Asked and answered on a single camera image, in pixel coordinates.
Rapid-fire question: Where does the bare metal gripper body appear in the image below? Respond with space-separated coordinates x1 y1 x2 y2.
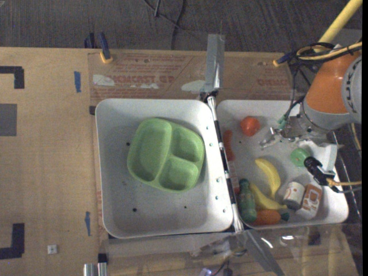
280 114 331 140

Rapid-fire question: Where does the orange round fruit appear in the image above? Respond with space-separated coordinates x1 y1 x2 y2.
240 116 262 137

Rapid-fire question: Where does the yellow banana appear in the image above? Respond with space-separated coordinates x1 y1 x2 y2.
254 158 282 200
249 182 289 211

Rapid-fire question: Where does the green doughnut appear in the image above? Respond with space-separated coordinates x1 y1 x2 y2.
290 147 312 168

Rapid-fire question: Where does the thin black and white rod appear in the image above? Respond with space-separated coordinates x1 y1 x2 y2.
206 95 244 233

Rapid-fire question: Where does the white can orange print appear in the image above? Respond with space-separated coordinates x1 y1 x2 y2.
282 181 306 210

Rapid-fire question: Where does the green bottle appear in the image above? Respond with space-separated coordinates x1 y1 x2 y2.
238 178 258 224

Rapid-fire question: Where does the white carton orange print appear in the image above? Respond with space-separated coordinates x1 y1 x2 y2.
296 183 324 221

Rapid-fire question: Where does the orange carrot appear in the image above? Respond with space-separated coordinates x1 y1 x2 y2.
252 209 291 227

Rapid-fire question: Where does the white plastic tray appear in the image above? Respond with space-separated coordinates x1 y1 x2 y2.
94 98 235 239
215 99 350 230

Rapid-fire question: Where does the green divided plate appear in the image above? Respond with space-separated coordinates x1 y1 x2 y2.
126 117 206 193

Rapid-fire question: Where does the brown cardboard board red print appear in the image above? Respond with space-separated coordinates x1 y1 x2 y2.
87 51 306 243

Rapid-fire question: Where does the black cylinder on white bracket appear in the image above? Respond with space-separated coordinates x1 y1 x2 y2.
303 141 339 186

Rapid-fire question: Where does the black block with thin wires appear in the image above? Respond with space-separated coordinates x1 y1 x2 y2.
200 89 219 101

